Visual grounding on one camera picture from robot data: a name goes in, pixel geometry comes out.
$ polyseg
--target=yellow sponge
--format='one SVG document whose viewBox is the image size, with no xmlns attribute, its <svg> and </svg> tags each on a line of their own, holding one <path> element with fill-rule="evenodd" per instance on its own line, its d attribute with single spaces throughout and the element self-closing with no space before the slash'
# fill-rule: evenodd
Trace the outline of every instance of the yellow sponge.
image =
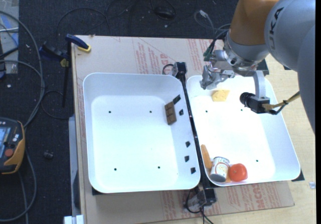
<svg viewBox="0 0 321 224">
<path fill-rule="evenodd" d="M 226 101 L 227 96 L 229 95 L 230 90 L 217 90 L 212 94 L 213 101 Z"/>
</svg>

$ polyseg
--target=cardboard sheet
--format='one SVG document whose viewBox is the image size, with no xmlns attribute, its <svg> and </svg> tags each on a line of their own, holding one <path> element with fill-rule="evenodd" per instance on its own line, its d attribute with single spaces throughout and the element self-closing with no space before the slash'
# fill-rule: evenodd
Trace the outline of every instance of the cardboard sheet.
<svg viewBox="0 0 321 224">
<path fill-rule="evenodd" d="M 161 74 L 167 64 L 184 61 L 187 76 L 201 75 L 203 52 L 211 40 L 79 36 L 92 47 L 90 53 L 73 47 L 74 84 L 79 111 L 83 167 L 80 172 L 82 213 L 88 224 L 136 224 L 199 217 L 183 208 L 188 191 L 154 191 L 93 195 L 88 179 L 83 79 L 93 72 Z M 223 41 L 218 41 L 218 48 Z M 216 188 L 218 201 L 205 208 L 207 216 L 293 206 L 287 181 Z"/>
</svg>

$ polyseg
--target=black computer mouse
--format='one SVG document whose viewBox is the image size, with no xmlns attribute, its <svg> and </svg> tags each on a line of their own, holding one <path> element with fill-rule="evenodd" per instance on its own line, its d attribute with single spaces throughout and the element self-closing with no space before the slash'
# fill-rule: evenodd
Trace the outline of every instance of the black computer mouse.
<svg viewBox="0 0 321 224">
<path fill-rule="evenodd" d="M 156 6 L 154 8 L 154 13 L 166 20 L 172 20 L 176 15 L 173 9 L 164 6 Z"/>
</svg>

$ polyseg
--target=orange object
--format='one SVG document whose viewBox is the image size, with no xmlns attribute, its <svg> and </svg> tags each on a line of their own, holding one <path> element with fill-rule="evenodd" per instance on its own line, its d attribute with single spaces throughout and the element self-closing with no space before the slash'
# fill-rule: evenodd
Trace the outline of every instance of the orange object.
<svg viewBox="0 0 321 224">
<path fill-rule="evenodd" d="M 229 177 L 232 181 L 247 179 L 247 169 L 242 163 L 233 164 L 229 168 Z"/>
</svg>

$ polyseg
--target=white tray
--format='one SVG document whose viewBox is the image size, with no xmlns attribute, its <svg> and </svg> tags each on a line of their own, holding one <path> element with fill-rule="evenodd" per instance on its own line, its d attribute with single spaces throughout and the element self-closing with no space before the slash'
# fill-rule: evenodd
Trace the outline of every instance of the white tray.
<svg viewBox="0 0 321 224">
<path fill-rule="evenodd" d="M 207 147 L 211 160 L 216 156 L 225 157 L 230 164 L 242 163 L 248 170 L 244 181 L 211 180 L 212 183 L 230 186 L 297 178 L 300 164 L 282 114 L 256 114 L 240 102 L 243 92 L 255 94 L 254 79 L 236 76 L 219 83 L 214 90 L 230 91 L 223 102 L 212 100 L 214 91 L 203 90 L 201 79 L 201 76 L 192 76 L 187 81 L 200 145 Z M 266 96 L 271 104 L 277 104 L 271 84 L 268 80 L 265 82 Z"/>
<path fill-rule="evenodd" d="M 199 163 L 179 80 L 169 75 L 92 73 L 84 79 L 83 90 L 94 189 L 118 193 L 198 185 Z M 165 104 L 178 95 L 177 121 L 168 125 Z"/>
</svg>

